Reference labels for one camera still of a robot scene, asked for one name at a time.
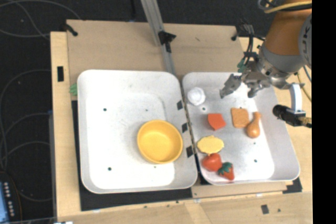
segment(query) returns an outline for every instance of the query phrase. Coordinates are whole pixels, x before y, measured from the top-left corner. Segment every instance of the brown toy drumstick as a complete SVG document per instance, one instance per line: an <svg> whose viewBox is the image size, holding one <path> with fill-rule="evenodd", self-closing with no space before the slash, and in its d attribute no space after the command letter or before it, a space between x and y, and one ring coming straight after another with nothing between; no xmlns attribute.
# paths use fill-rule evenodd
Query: brown toy drumstick
<svg viewBox="0 0 336 224"><path fill-rule="evenodd" d="M251 138L256 138L260 135L259 120L261 114L259 112L253 112L253 120L246 127L247 135Z"/></svg>

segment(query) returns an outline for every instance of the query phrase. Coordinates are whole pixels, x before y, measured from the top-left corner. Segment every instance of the black clamp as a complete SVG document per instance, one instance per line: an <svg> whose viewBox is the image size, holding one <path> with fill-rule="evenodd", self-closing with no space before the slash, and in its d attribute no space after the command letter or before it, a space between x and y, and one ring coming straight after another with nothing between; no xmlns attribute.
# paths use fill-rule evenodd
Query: black clamp
<svg viewBox="0 0 336 224"><path fill-rule="evenodd" d="M161 45L165 45L166 46L166 51L169 52L170 54L172 53L172 49L170 47L170 42L172 42L174 40L176 36L170 33L167 33L165 31L160 31L159 32L159 39L160 39L160 43Z"/></svg>

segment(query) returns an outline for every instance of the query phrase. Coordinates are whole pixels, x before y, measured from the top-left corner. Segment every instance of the orange block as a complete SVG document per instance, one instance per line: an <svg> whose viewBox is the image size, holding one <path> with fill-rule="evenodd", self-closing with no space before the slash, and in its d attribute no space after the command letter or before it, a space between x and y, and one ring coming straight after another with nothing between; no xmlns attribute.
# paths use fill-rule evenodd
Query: orange block
<svg viewBox="0 0 336 224"><path fill-rule="evenodd" d="M208 114L208 122L215 131L226 125L222 114L219 113Z"/></svg>

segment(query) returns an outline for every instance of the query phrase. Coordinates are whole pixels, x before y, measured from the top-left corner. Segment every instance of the red tomato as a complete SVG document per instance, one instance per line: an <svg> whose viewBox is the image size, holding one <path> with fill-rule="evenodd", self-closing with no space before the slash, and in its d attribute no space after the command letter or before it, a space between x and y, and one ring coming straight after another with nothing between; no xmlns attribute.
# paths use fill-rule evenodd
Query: red tomato
<svg viewBox="0 0 336 224"><path fill-rule="evenodd" d="M202 165L205 169L216 172L222 167L222 159L218 153L212 153L202 160Z"/></svg>

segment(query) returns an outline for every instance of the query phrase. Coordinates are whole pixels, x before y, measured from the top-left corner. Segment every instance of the yellow lemon slice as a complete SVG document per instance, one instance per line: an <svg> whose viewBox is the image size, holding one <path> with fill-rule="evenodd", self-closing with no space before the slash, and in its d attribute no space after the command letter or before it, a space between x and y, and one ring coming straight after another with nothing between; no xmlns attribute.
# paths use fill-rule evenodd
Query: yellow lemon slice
<svg viewBox="0 0 336 224"><path fill-rule="evenodd" d="M224 147L222 139L214 137L213 135L206 136L197 142L198 149L206 154L219 152Z"/></svg>

